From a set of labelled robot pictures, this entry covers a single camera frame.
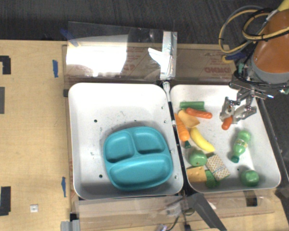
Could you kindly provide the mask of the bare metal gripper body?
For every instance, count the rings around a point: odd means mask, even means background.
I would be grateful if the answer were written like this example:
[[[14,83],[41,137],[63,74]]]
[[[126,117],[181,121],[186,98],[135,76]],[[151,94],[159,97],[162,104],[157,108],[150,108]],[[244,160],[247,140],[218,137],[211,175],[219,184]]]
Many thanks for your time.
[[[229,82],[229,87],[237,90],[236,105],[240,105],[243,100],[250,105],[253,98],[272,99],[278,94],[289,94],[289,81],[279,84],[265,82],[253,82],[234,78]]]

